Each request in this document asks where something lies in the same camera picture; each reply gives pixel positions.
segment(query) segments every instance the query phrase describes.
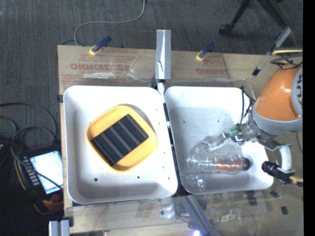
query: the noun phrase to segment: clear plastic bottle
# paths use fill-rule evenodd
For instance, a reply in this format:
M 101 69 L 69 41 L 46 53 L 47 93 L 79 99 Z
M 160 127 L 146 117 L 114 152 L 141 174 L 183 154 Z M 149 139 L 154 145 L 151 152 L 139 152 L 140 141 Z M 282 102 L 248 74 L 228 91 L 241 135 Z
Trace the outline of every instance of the clear plastic bottle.
M 191 173 L 229 174 L 234 175 L 250 168 L 248 158 L 232 152 L 217 149 L 206 141 L 194 146 L 186 158 Z

